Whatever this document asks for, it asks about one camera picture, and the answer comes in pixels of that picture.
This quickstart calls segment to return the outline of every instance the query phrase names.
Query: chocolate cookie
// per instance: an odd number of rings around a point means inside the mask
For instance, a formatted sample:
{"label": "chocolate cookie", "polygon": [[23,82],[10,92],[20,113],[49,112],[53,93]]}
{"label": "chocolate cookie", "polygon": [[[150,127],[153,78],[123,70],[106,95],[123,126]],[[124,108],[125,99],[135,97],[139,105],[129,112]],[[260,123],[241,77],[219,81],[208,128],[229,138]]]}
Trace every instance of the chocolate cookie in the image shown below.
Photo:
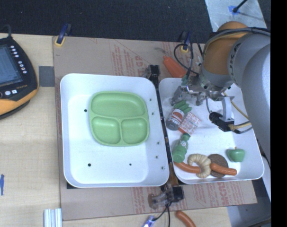
{"label": "chocolate cookie", "polygon": [[[211,160],[211,162],[214,162],[220,166],[224,166],[224,167],[229,167],[228,166],[228,162],[226,161],[226,159],[222,156],[222,155],[219,155],[219,154],[211,154],[208,156],[208,158]],[[223,177],[225,176],[225,174],[222,174],[222,173],[218,173],[218,172],[215,172],[215,171],[211,171],[211,175],[214,176],[214,177]]]}

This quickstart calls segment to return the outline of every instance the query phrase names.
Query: white container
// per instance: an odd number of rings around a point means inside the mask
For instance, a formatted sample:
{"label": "white container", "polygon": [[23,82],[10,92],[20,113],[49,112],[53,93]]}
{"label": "white container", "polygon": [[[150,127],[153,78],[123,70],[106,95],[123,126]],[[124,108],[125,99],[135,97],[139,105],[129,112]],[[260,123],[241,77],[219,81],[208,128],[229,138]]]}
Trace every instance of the white container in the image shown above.
{"label": "white container", "polygon": [[[100,91],[135,93],[147,105],[150,132],[137,146],[105,146],[90,131],[88,106]],[[74,187],[160,186],[169,178],[154,84],[145,78],[72,73],[60,83],[63,169]]]}
{"label": "white container", "polygon": [[[174,92],[180,85],[181,79],[173,78],[163,79],[159,84],[161,105],[165,119],[169,116],[172,109],[170,99],[173,97]],[[233,102],[235,102],[235,104],[242,108],[242,111],[245,112],[241,90],[236,85],[233,85],[231,89],[227,91],[227,94],[229,96],[235,96]],[[238,173],[236,176],[226,175],[223,178],[216,178],[210,175],[207,178],[201,179],[198,178],[196,174],[187,173],[174,166],[175,174],[179,180],[187,184],[196,184],[253,180],[261,178],[264,172],[264,165],[254,131],[250,130],[244,134],[223,132],[209,120],[209,112],[206,107],[206,101],[204,101],[204,103],[200,106],[195,105],[195,98],[187,100],[187,103],[189,103],[189,106],[192,107],[191,112],[197,116],[201,122],[188,141],[189,147],[184,162],[187,163],[187,158],[190,154],[199,153],[206,156],[211,154],[220,154],[225,157],[229,167],[235,168]],[[216,112],[220,112],[220,110],[222,110],[221,102],[214,102],[209,99],[208,103],[210,110]],[[232,110],[235,124],[240,124],[247,121],[247,119],[234,107]],[[170,146],[174,147],[175,142],[180,139],[182,133],[180,131],[169,130],[168,128],[167,133]],[[245,150],[245,158],[242,162],[232,162],[226,155],[226,150],[233,149],[235,146]]]}

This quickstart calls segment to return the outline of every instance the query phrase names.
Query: wooden table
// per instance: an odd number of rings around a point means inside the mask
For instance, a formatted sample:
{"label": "wooden table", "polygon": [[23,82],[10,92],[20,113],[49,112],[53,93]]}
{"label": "wooden table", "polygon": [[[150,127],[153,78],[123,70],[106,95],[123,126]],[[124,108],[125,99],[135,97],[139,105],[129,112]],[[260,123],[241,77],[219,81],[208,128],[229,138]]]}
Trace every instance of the wooden table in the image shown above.
{"label": "wooden table", "polygon": [[[12,35],[32,61],[53,67],[52,36]],[[45,209],[61,207],[54,87],[40,87],[21,111],[0,120],[0,227],[42,227]],[[231,226],[227,208],[185,211],[198,227]],[[64,227],[139,227],[149,214],[64,221]],[[154,226],[168,225],[168,214]],[[174,212],[171,226],[183,226]]]}

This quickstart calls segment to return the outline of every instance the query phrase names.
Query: cardboard sheet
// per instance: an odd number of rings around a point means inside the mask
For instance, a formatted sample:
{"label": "cardboard sheet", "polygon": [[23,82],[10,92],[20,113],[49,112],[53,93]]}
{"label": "cardboard sheet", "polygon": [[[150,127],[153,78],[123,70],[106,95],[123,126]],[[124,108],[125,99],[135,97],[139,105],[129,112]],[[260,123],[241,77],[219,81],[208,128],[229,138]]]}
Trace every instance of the cardboard sheet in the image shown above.
{"label": "cardboard sheet", "polygon": [[[149,207],[148,195],[161,193],[160,187],[82,188],[69,186],[63,175],[60,80],[69,73],[142,76],[150,65],[159,65],[159,80],[170,77],[163,56],[174,58],[178,43],[66,37],[62,47],[53,44],[57,113],[60,192],[63,220],[100,218],[161,212]],[[188,65],[189,53],[177,50],[179,60]],[[195,68],[201,61],[194,44]],[[170,210],[192,210],[256,203],[251,181],[182,185],[185,199]]]}

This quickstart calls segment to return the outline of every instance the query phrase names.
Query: green apple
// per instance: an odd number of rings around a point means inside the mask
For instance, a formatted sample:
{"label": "green apple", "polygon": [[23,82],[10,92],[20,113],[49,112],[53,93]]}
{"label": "green apple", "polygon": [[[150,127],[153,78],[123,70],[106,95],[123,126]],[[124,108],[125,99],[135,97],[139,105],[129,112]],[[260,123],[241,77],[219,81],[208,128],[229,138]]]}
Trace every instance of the green apple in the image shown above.
{"label": "green apple", "polygon": [[242,162],[245,155],[245,151],[244,149],[238,149],[237,147],[235,147],[234,149],[227,150],[227,155],[231,161]]}

